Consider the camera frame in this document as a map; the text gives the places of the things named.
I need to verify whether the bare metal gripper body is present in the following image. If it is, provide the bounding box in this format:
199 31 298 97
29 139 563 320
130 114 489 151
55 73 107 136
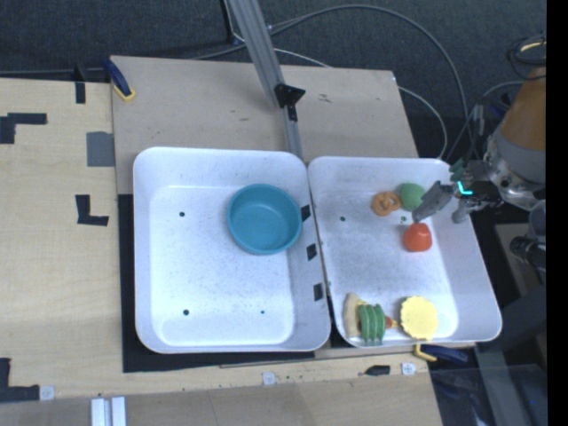
454 151 547 213

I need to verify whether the green round toy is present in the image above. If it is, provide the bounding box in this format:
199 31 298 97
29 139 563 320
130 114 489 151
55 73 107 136
397 182 427 212

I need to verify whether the orange-red toy fruit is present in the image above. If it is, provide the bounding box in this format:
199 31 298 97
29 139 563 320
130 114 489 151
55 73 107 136
402 222 433 253

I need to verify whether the orange pretzel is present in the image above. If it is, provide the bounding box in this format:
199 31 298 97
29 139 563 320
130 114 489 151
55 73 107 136
371 190 402 217

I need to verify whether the white plastic tray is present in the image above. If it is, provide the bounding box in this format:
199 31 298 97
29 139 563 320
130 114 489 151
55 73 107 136
132 146 333 355
306 155 504 350

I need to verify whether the yellow round biscuit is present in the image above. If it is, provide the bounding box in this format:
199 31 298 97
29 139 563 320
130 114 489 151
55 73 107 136
399 295 440 342

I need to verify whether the green ribbed toy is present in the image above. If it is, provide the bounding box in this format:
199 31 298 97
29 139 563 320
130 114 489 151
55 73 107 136
357 303 388 346

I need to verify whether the beige toy bread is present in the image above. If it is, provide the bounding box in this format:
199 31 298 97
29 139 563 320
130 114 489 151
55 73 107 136
342 292 367 339

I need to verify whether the blue bowl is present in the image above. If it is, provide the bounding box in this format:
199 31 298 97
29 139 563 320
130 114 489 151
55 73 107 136
226 183 304 256

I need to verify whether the pale wood board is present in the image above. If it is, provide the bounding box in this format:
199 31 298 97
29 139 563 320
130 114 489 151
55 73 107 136
109 54 477 364

